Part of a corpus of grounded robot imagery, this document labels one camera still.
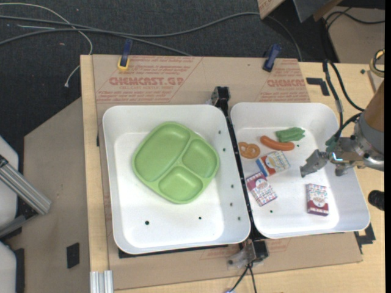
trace wooden table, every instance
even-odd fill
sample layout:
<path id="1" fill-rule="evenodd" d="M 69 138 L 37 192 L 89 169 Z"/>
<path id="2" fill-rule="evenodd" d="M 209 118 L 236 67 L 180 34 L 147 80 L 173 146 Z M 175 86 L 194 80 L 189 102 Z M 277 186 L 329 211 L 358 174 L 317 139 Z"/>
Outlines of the wooden table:
<path id="1" fill-rule="evenodd" d="M 324 78 L 320 63 L 299 63 L 305 78 Z M 346 91 L 358 105 L 365 107 L 373 96 L 369 78 L 362 70 L 363 64 L 337 64 Z M 332 75 L 336 90 L 344 102 L 344 116 L 349 118 L 357 113 L 345 100 L 337 78 Z M 93 85 L 93 63 L 90 56 L 81 56 L 82 109 L 84 123 L 84 151 L 86 157 L 86 189 L 89 223 L 90 270 L 109 270 L 108 244 L 103 207 L 100 153 L 97 144 L 97 112 Z M 334 99 L 323 96 L 319 86 L 307 85 L 311 102 L 320 102 L 335 110 Z M 351 134 L 348 126 L 344 134 Z M 364 195 L 374 190 L 384 190 L 384 173 L 369 168 L 356 171 Z M 258 291 L 276 292 L 385 292 L 385 237 L 384 212 L 368 206 L 371 224 L 375 232 L 374 244 L 365 245 L 363 261 L 357 264 L 344 264 L 311 269 L 291 270 L 255 275 Z M 118 292 L 224 292 L 232 287 L 237 277 L 220 278 L 192 283 L 170 284 L 153 288 L 127 289 Z M 252 292 L 252 281 L 244 277 L 236 292 Z"/>

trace small box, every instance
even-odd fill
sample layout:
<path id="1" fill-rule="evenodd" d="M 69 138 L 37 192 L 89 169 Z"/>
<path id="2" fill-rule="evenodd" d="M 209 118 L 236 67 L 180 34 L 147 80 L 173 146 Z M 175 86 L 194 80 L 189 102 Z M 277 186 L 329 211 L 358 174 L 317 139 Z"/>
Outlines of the small box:
<path id="1" fill-rule="evenodd" d="M 317 184 L 307 185 L 307 212 L 321 216 L 327 216 L 329 214 L 327 187 Z"/>
<path id="2" fill-rule="evenodd" d="M 257 165 L 266 177 L 290 168 L 290 164 L 282 151 L 271 152 L 258 158 Z"/>
<path id="3" fill-rule="evenodd" d="M 277 198 L 277 194 L 262 172 L 246 178 L 246 186 L 259 206 L 263 206 Z"/>

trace toy pretzel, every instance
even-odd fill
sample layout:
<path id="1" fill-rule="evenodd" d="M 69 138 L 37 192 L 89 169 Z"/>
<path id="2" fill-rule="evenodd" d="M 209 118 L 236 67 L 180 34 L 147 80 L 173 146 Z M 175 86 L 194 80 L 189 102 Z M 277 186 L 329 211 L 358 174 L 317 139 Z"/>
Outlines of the toy pretzel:
<path id="1" fill-rule="evenodd" d="M 261 153 L 261 150 L 256 144 L 239 142 L 239 152 L 246 159 L 255 159 Z"/>

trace green divided plate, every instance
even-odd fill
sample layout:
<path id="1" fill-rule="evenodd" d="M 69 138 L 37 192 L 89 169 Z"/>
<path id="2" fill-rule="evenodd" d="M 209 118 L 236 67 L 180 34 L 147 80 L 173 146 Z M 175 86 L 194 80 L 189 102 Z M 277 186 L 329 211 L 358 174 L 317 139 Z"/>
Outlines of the green divided plate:
<path id="1" fill-rule="evenodd" d="M 170 121 L 141 142 L 133 154 L 132 168 L 157 194 L 185 204 L 195 200 L 214 178 L 219 156 L 204 138 Z"/>

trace blue clamp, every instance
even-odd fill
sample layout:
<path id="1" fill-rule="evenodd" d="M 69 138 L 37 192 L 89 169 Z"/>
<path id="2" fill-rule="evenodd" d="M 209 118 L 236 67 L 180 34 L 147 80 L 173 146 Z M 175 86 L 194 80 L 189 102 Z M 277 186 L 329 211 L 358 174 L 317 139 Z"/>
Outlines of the blue clamp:
<path id="1" fill-rule="evenodd" d="M 281 47 L 277 43 L 275 43 L 270 47 L 269 52 L 267 53 L 268 58 L 266 59 L 262 67 L 265 71 L 270 72 L 272 70 L 274 65 L 274 60 L 277 58 L 280 52 L 281 52 Z"/>
<path id="2" fill-rule="evenodd" d="M 117 67 L 120 70 L 127 70 L 129 67 L 129 55 L 130 51 L 132 50 L 133 46 L 133 40 L 132 39 L 126 39 L 125 45 L 123 46 L 123 52 L 122 57 L 119 58 Z"/>

